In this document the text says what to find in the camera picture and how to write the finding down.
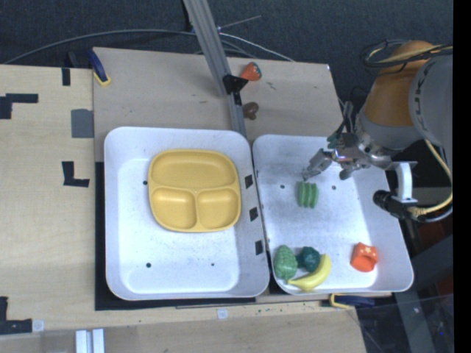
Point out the pale wood board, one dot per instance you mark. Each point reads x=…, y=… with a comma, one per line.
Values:
x=165, y=94

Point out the black cylinder on white bracket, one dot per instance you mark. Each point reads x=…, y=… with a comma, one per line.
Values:
x=404, y=182

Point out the dark green toy broccoli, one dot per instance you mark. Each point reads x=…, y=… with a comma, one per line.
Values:
x=308, y=259

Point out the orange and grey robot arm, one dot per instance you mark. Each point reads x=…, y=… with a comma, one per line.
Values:
x=393, y=101

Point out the yellow banana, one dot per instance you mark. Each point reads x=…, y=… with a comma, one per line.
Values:
x=316, y=276

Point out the green toy grapes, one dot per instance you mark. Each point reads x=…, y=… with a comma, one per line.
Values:
x=284, y=264

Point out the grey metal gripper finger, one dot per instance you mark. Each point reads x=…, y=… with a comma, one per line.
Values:
x=346, y=174
x=317, y=163

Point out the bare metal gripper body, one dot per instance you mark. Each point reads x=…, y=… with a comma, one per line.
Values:
x=351, y=151

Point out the orange carton with star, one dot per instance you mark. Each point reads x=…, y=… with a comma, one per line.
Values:
x=363, y=257

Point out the light green ribbed toy vegetable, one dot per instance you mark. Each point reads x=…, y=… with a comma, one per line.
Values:
x=307, y=195

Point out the white plastic tray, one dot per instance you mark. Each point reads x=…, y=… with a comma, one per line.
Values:
x=176, y=263
x=338, y=230

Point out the yellow divided plate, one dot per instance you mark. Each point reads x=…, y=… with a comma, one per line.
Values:
x=193, y=189

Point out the brown toy food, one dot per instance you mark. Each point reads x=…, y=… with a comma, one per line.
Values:
x=250, y=110

